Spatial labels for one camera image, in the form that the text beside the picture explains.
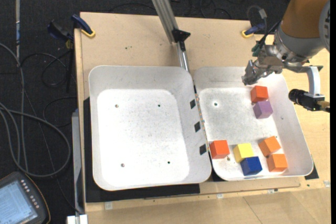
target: blue block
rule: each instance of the blue block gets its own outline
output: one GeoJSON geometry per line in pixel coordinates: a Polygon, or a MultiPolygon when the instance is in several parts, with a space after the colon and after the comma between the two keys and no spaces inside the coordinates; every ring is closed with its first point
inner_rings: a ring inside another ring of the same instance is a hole
{"type": "Polygon", "coordinates": [[[240,165],[244,176],[256,175],[263,169],[258,156],[245,158],[240,165]]]}

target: wooden table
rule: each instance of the wooden table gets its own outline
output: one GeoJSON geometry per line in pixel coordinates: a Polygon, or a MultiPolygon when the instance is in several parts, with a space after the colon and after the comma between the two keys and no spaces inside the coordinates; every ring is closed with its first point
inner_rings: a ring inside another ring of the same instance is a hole
{"type": "MultiPolygon", "coordinates": [[[[78,108],[81,150],[83,101],[89,97],[88,74],[98,65],[178,66],[157,16],[81,13],[96,36],[75,30],[78,108]]],[[[191,32],[186,41],[191,75],[203,66],[243,66],[251,59],[255,39],[240,32],[250,27],[242,20],[176,18],[179,28],[191,32]]],[[[330,61],[327,50],[311,60],[323,65],[321,92],[330,100],[330,61]]],[[[283,71],[288,89],[308,90],[306,74],[283,71]]],[[[295,106],[319,178],[304,177],[213,182],[200,184],[199,195],[85,203],[89,223],[326,223],[331,216],[330,114],[295,106]]]]}

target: purple block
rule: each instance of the purple block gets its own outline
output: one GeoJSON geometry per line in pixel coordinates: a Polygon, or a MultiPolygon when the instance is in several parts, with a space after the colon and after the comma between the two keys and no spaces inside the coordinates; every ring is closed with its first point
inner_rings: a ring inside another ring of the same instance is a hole
{"type": "Polygon", "coordinates": [[[265,119],[271,116],[273,109],[269,101],[260,101],[253,106],[253,111],[257,119],[265,119]]]}

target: yellow block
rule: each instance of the yellow block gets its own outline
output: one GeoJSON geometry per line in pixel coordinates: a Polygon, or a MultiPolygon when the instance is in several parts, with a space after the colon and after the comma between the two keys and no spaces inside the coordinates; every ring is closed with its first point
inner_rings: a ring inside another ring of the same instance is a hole
{"type": "Polygon", "coordinates": [[[254,153],[250,143],[238,144],[233,149],[236,162],[240,163],[243,159],[253,157],[254,153]]]}

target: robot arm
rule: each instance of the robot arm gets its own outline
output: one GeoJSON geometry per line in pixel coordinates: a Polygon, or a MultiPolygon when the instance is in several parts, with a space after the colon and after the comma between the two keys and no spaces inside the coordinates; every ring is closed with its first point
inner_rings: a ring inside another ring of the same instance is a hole
{"type": "Polygon", "coordinates": [[[245,85],[257,83],[283,68],[296,73],[305,72],[309,92],[294,89],[289,99],[311,111],[330,111],[329,103],[320,94],[319,70],[323,66],[304,66],[321,49],[330,51],[330,0],[291,0],[280,24],[276,26],[273,45],[261,39],[253,48],[242,81],[245,85]]]}

